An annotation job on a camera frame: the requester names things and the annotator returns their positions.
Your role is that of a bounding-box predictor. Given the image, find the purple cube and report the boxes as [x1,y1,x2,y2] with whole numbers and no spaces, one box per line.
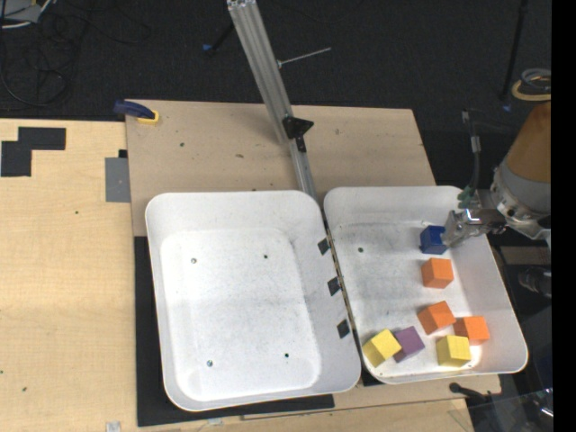
[391,325,427,364]

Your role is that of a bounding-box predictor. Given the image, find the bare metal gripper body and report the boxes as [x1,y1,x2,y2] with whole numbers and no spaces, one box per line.
[468,164,553,242]

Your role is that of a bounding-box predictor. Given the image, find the yellow cube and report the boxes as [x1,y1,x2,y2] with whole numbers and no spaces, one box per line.
[361,328,402,369]
[435,334,473,369]

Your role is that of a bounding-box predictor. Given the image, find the blue cube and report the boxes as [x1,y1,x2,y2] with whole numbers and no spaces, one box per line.
[418,224,450,256]

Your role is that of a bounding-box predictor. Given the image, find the pale wood board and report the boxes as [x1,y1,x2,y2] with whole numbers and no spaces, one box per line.
[124,99,504,423]

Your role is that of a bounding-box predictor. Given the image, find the orange cube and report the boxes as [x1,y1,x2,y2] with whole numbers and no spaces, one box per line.
[452,315,491,346]
[420,256,455,290]
[416,300,457,336]

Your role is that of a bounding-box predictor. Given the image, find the white plastic tray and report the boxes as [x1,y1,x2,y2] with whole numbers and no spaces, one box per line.
[322,184,529,386]
[144,189,363,413]

